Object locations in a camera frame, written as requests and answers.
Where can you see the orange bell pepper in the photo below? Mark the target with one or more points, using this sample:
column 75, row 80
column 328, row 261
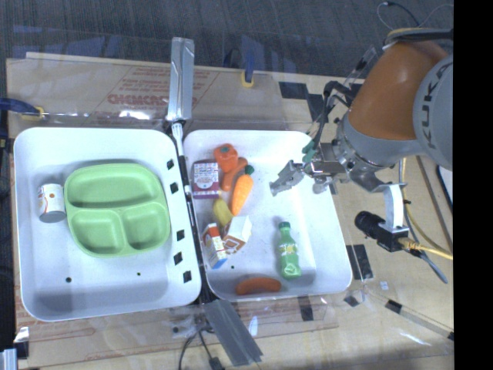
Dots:
column 226, row 156

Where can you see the orange sausage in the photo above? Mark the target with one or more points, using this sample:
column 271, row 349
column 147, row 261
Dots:
column 258, row 285
column 228, row 179

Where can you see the thin black and white rod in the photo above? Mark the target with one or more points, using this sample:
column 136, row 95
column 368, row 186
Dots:
column 187, row 191

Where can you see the black cylinder on white bracket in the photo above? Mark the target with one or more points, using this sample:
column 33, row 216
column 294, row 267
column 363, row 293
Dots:
column 385, row 229

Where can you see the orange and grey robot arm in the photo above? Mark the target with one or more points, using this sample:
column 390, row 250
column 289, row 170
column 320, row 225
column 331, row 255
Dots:
column 389, row 91

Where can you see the green divided plate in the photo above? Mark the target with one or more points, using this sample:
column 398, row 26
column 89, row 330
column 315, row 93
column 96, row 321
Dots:
column 111, row 191

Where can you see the maroon and white carton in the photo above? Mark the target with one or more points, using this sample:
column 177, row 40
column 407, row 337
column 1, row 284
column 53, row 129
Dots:
column 205, row 179

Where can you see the green plastic bottle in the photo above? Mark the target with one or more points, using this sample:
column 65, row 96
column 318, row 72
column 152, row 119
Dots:
column 289, row 253

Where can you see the yellow banana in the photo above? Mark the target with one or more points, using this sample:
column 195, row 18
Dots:
column 222, row 212

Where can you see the white carton brown print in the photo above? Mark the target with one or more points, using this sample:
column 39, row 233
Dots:
column 238, row 234

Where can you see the white can orange print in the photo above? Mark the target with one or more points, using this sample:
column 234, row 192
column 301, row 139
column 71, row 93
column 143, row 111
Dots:
column 52, row 202

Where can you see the white plastic tray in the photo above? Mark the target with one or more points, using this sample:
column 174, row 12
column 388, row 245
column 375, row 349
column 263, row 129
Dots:
column 50, row 268
column 308, row 214

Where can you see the white orange carton blue base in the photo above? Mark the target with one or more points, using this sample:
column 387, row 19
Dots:
column 214, row 247

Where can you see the orange carrot green top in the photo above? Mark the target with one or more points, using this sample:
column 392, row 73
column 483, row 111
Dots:
column 241, row 193

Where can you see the brown cardboard board red print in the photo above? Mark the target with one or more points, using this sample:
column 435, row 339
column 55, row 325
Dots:
column 96, row 87

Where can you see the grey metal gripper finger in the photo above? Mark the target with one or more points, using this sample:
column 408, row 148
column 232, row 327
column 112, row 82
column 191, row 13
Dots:
column 283, row 185
column 290, row 167

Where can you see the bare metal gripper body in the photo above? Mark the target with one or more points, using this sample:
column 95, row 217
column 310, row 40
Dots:
column 331, row 166

